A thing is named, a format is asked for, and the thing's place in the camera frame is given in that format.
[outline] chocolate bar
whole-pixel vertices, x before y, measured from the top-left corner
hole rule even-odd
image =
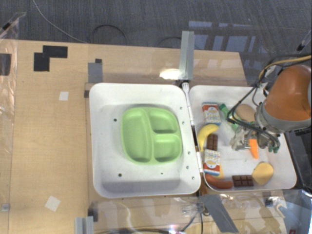
[[[234,175],[232,179],[235,187],[254,186],[251,175]]]
[[[218,135],[210,134],[207,137],[207,149],[218,150]]]

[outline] banana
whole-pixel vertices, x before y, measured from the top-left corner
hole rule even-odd
[[[197,140],[198,140],[198,144],[199,144],[199,150],[201,152],[204,151],[203,146],[204,146],[205,140],[208,137],[208,135],[212,134],[213,132],[215,132],[218,129],[219,129],[219,126],[217,126],[215,124],[208,124],[199,130],[198,135],[197,135]]]

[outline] white tray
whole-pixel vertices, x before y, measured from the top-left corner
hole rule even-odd
[[[173,85],[99,83],[89,94],[93,181],[103,197],[192,194],[200,186],[195,144],[183,91]],[[120,123],[132,107],[156,106],[178,120],[183,151],[169,163],[135,164],[124,154]]]
[[[190,90],[190,100],[197,132],[204,126],[202,103],[225,103],[231,109],[250,89],[250,87],[194,86]],[[261,102],[263,100],[262,93],[258,93],[255,101]],[[252,103],[252,95],[246,98],[243,103],[255,108]],[[251,175],[254,168],[261,161],[270,163],[274,168],[274,174],[271,180],[263,186],[255,184],[253,187],[232,187],[230,190],[223,190],[209,185],[213,190],[219,192],[281,190],[290,189],[296,184],[296,173],[284,135],[279,138],[281,146],[277,154],[269,153],[267,148],[259,148],[259,159],[254,159],[249,150],[232,150],[229,143],[234,136],[234,131],[225,120],[222,121],[216,134],[218,135],[218,151],[220,151],[225,179],[232,180],[233,175]]]

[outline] toy sausage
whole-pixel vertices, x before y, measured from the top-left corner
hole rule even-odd
[[[233,187],[232,181],[216,179],[213,176],[211,176],[210,174],[205,174],[205,179],[206,179],[208,184],[216,186],[219,189],[230,189]]]

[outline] green divided plate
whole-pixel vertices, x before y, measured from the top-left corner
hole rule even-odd
[[[157,107],[136,107],[124,112],[121,142],[125,155],[137,164],[171,162],[182,153],[175,115]]]

